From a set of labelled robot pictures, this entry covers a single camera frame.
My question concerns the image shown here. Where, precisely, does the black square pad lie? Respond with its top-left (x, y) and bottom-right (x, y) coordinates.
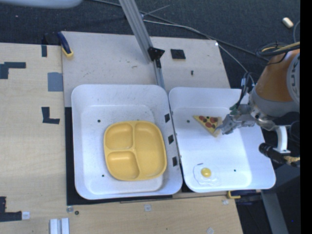
top-left (170, 48), bottom-right (186, 60)

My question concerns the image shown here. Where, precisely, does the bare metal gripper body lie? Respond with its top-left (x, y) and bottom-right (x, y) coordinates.
top-left (230, 103), bottom-right (276, 132)

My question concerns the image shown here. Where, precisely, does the white plastic tray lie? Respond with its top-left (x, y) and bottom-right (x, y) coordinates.
top-left (168, 86), bottom-right (277, 194)
top-left (71, 83), bottom-right (184, 201)

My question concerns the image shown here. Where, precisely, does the toy fried egg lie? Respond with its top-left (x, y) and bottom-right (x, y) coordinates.
top-left (193, 163), bottom-right (219, 187)

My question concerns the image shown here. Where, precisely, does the yellow divided plate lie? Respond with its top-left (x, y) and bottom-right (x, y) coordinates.
top-left (103, 120), bottom-right (168, 182)

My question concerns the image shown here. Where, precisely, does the black cylinder on white bracket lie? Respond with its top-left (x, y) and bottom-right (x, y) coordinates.
top-left (258, 125), bottom-right (300, 168)

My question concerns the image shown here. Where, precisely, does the toy pizza slice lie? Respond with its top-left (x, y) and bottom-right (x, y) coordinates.
top-left (193, 115), bottom-right (223, 138)

